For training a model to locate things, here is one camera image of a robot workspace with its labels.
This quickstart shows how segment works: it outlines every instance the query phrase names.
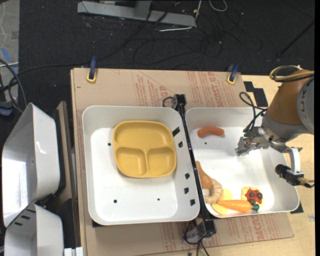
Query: blue clamp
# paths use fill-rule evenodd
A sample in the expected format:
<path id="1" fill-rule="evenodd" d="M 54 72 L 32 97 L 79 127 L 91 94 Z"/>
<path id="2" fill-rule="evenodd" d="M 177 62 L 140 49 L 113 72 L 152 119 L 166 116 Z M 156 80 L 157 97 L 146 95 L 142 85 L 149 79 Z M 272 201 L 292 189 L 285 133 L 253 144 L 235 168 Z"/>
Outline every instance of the blue clamp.
<path id="1" fill-rule="evenodd" d="M 97 64 L 97 57 L 92 56 L 91 62 L 90 62 L 90 71 L 86 75 L 86 80 L 89 83 L 95 83 L 97 78 L 97 72 L 96 72 L 96 64 Z"/>
<path id="2" fill-rule="evenodd" d="M 238 72 L 238 69 L 239 69 L 239 63 L 238 62 L 235 62 L 234 65 L 231 64 L 230 67 L 228 68 L 228 71 L 230 71 L 230 74 L 228 75 L 228 78 L 227 78 L 227 83 L 229 85 L 234 85 L 235 82 L 236 82 L 236 75 L 237 75 L 237 72 Z"/>
<path id="3" fill-rule="evenodd" d="M 14 111 L 12 101 L 0 101 L 0 116 L 8 117 Z"/>

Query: white container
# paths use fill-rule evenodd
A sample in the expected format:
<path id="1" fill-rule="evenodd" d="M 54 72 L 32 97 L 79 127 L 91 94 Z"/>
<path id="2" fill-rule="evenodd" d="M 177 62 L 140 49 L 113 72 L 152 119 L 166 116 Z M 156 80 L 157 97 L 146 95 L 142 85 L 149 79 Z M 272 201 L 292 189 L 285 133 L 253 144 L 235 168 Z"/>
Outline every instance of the white container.
<path id="1" fill-rule="evenodd" d="M 132 178 L 122 175 L 113 152 L 113 130 L 120 122 L 155 121 L 170 131 L 176 170 L 168 176 Z M 184 126 L 179 113 L 164 107 L 91 106 L 82 115 L 88 209 L 100 225 L 189 221 L 200 203 Z"/>
<path id="2" fill-rule="evenodd" d="M 30 203 L 56 192 L 59 183 L 56 123 L 29 103 L 3 146 L 4 225 L 8 227 Z"/>
<path id="3" fill-rule="evenodd" d="M 59 216 L 31 203 L 6 229 L 4 256 L 62 256 L 64 236 Z"/>
<path id="4" fill-rule="evenodd" d="M 258 188 L 263 194 L 263 205 L 257 213 L 228 210 L 226 214 L 219 214 L 210 204 L 206 204 L 212 215 L 228 218 L 271 214 L 293 211 L 299 206 L 296 188 L 279 178 L 275 172 L 278 164 L 287 165 L 282 153 L 271 147 L 252 150 L 244 156 L 237 156 L 235 152 L 240 137 L 244 135 L 243 129 L 253 119 L 251 107 L 192 108 L 186 112 L 185 118 L 194 158 L 211 178 L 229 189 L 233 199 L 241 199 L 243 187 Z M 260 124 L 261 117 L 256 120 L 256 126 Z M 201 138 L 197 132 L 203 127 L 223 128 L 224 136 L 208 135 Z M 203 194 L 208 195 L 209 190 L 203 189 Z"/>

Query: black fabric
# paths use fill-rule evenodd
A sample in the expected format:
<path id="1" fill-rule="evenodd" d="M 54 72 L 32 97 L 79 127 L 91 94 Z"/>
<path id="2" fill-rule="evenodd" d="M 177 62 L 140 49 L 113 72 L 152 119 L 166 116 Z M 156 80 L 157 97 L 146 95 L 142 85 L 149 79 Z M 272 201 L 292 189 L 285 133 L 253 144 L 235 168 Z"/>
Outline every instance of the black fabric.
<path id="1" fill-rule="evenodd" d="M 276 57 L 315 18 L 314 0 L 228 0 L 225 12 L 202 1 L 198 29 L 170 32 L 158 31 L 173 28 L 168 24 L 150 30 L 154 23 L 78 14 L 78 3 L 20 0 L 20 72 L 41 65 L 88 64 L 92 56 L 100 68 L 224 71 L 238 62 L 242 74 L 268 75 L 282 65 L 314 70 L 314 25 L 280 59 Z M 179 1 L 176 7 L 173 3 L 154 1 L 153 9 L 194 15 L 198 6 L 198 1 Z M 222 1 L 211 3 L 217 9 L 225 7 Z M 72 124 L 70 70 L 80 66 L 20 74 L 28 101 L 49 115 L 66 101 Z M 0 148 L 19 116 L 15 111 L 9 118 L 0 117 Z"/>

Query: toy food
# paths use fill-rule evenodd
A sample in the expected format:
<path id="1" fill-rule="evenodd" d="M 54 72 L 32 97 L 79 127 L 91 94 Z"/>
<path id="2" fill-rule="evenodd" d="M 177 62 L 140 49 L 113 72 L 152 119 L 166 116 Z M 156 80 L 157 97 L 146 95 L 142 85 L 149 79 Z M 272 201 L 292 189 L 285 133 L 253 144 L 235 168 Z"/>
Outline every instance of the toy food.
<path id="1" fill-rule="evenodd" d="M 199 129 L 197 134 L 200 138 L 210 134 L 223 136 L 225 134 L 225 130 L 219 127 L 208 126 L 208 127 Z"/>
<path id="2" fill-rule="evenodd" d="M 210 189 L 213 185 L 211 177 L 204 172 L 199 161 L 195 161 L 195 163 L 196 163 L 196 167 L 199 172 L 200 183 L 201 183 L 202 188 L 203 189 Z"/>
<path id="3" fill-rule="evenodd" d="M 216 203 L 220 197 L 222 196 L 224 189 L 222 188 L 222 185 L 216 181 L 214 178 L 212 179 L 212 187 L 209 189 L 210 190 L 210 195 L 205 195 L 204 196 L 204 201 L 207 204 L 214 204 Z"/>
<path id="4" fill-rule="evenodd" d="M 258 211 L 259 205 L 258 204 L 251 204 L 247 200 L 223 200 L 223 201 L 217 201 L 218 205 L 226 207 L 231 210 L 235 210 L 242 213 L 247 213 L 251 210 Z"/>
<path id="5" fill-rule="evenodd" d="M 261 207 L 264 198 L 258 188 L 253 186 L 246 186 L 241 189 L 241 199 L 249 201 L 252 205 L 258 204 Z"/>
<path id="6" fill-rule="evenodd" d="M 232 200 L 233 196 L 231 194 L 231 191 L 227 188 L 223 189 L 223 193 L 219 199 L 219 201 L 224 201 L 224 200 Z M 218 214 L 226 214 L 228 211 L 228 208 L 223 207 L 217 203 L 211 204 L 211 207 L 218 213 Z"/>

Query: gray floor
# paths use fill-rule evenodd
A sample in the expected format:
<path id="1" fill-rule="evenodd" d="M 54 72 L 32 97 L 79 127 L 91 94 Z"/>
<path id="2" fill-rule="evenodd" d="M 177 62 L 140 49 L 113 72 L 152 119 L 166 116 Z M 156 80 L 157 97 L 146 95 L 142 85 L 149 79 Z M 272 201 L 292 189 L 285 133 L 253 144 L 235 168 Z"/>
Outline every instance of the gray floor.
<path id="1" fill-rule="evenodd" d="M 20 0 L 0 1 L 0 55 L 9 64 L 19 61 L 19 9 Z M 1 68 L 1 76 L 5 85 L 13 77 L 7 68 Z M 11 90 L 12 95 L 17 97 L 17 87 Z"/>

